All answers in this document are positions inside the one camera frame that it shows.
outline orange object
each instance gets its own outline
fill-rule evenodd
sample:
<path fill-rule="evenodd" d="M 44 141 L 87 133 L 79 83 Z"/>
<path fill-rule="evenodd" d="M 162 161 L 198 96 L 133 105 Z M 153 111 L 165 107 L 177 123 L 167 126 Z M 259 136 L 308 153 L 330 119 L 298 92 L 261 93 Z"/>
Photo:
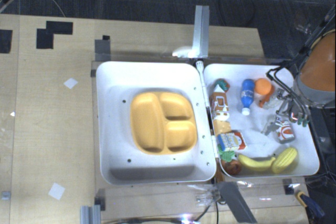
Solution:
<path fill-rule="evenodd" d="M 267 79 L 258 79 L 255 82 L 255 88 L 254 91 L 256 93 L 259 93 L 261 95 L 268 94 L 272 89 L 272 84 Z"/>
<path fill-rule="evenodd" d="M 233 159 L 231 162 L 226 162 L 224 160 L 220 160 L 222 163 L 223 169 L 229 174 L 229 175 L 238 175 L 240 171 L 242 170 L 242 164 L 240 161 L 237 161 L 236 159 Z"/>
<path fill-rule="evenodd" d="M 335 30 L 317 41 L 300 77 L 314 90 L 335 91 Z"/>

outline plastic toy food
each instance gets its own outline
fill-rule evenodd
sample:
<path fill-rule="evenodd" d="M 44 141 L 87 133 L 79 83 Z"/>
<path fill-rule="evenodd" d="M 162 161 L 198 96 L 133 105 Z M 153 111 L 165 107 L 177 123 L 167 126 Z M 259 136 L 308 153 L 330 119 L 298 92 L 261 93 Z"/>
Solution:
<path fill-rule="evenodd" d="M 217 140 L 223 151 L 237 151 L 246 148 L 243 134 L 240 132 L 219 134 Z"/>
<path fill-rule="evenodd" d="M 231 131 L 231 125 L 228 121 L 214 120 L 215 135 L 225 134 Z"/>
<path fill-rule="evenodd" d="M 279 154 L 277 159 L 273 162 L 271 168 L 272 172 L 275 174 L 281 173 L 294 161 L 297 155 L 298 151 L 295 148 L 289 147 L 285 149 L 283 152 Z"/>
<path fill-rule="evenodd" d="M 248 168 L 256 172 L 262 172 L 262 171 L 266 171 L 267 169 L 270 169 L 272 163 L 275 161 L 275 158 L 272 157 L 271 159 L 266 160 L 266 161 L 256 161 L 245 155 L 240 154 L 238 156 L 238 160 L 241 162 L 241 164 L 245 168 Z"/>
<path fill-rule="evenodd" d="M 218 153 L 219 156 L 222 160 L 226 161 L 226 162 L 231 162 L 233 157 L 235 156 L 235 152 L 234 151 L 223 151 L 222 147 L 218 144 L 217 145 L 218 148 Z"/>
<path fill-rule="evenodd" d="M 226 162 L 224 160 L 221 160 L 220 162 L 225 172 L 229 175 L 238 175 L 242 170 L 242 164 L 236 159 L 233 159 L 231 162 Z"/>
<path fill-rule="evenodd" d="M 211 117 L 213 120 L 226 121 L 230 117 L 226 98 L 226 92 L 229 88 L 230 84 L 224 79 L 218 79 L 215 82 L 214 92 L 209 98 L 211 104 Z"/>

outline yellow banana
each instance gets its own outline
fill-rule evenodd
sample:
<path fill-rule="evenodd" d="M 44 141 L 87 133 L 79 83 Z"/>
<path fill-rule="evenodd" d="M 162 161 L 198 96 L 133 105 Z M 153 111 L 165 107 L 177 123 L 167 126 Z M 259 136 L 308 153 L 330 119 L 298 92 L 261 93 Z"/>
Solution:
<path fill-rule="evenodd" d="M 295 148 L 289 147 L 279 154 L 277 159 L 272 164 L 272 172 L 275 174 L 285 170 L 295 159 L 298 152 Z"/>
<path fill-rule="evenodd" d="M 238 156 L 238 160 L 241 162 L 241 164 L 244 167 L 251 169 L 253 171 L 262 172 L 271 167 L 272 163 L 275 161 L 275 158 L 272 157 L 271 159 L 267 161 L 256 161 L 245 155 L 240 154 Z"/>

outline label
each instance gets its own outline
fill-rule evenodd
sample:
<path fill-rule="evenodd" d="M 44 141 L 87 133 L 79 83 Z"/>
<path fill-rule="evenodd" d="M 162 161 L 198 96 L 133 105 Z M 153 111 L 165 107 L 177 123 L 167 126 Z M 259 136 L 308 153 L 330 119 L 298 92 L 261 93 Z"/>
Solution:
<path fill-rule="evenodd" d="M 217 139 L 223 151 L 236 151 L 246 148 L 245 140 L 240 132 L 220 134 Z"/>
<path fill-rule="evenodd" d="M 288 121 L 280 121 L 276 124 L 279 126 L 276 133 L 281 142 L 287 142 L 288 140 L 293 140 L 295 138 Z"/>
<path fill-rule="evenodd" d="M 251 91 L 251 90 L 245 90 L 245 91 L 242 91 L 242 93 L 240 94 L 240 97 L 241 97 L 241 98 L 243 98 L 243 97 L 254 98 L 254 92 Z"/>

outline metal bracket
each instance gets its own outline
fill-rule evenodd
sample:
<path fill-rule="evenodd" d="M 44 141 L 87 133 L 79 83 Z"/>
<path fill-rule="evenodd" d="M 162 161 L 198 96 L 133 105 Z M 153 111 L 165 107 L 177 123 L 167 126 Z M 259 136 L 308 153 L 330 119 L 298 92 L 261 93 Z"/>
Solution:
<path fill-rule="evenodd" d="M 217 187 L 238 223 L 257 223 L 235 182 L 220 182 Z"/>
<path fill-rule="evenodd" d="M 100 205 L 80 208 L 80 224 L 101 224 Z"/>
<path fill-rule="evenodd" d="M 189 58 L 203 58 L 208 56 L 209 50 L 209 6 L 196 6 L 194 40 Z"/>

